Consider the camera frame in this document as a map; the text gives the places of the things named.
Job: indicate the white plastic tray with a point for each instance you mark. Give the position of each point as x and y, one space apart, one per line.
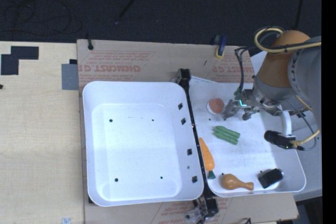
136 144
252 154

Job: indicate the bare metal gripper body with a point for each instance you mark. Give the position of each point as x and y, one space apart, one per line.
256 101

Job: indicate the green toy beans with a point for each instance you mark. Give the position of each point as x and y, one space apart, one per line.
227 134

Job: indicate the orange toy carrot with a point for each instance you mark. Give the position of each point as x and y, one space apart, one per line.
207 157

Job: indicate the brown cardboard board red print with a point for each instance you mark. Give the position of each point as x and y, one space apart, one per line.
147 65

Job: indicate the black box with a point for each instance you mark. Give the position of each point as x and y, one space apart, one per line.
270 177

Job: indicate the thin black rod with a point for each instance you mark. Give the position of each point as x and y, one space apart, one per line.
195 136

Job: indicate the pink and white round toy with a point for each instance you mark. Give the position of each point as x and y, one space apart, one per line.
215 105

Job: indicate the tan toy chicken drumstick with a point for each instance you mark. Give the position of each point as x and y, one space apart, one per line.
235 182

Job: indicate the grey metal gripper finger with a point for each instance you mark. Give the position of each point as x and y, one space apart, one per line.
247 113
229 110

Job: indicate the black cylinder on white bracket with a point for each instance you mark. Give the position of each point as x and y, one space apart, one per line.
279 136

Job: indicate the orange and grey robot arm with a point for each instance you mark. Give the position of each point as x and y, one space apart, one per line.
294 68

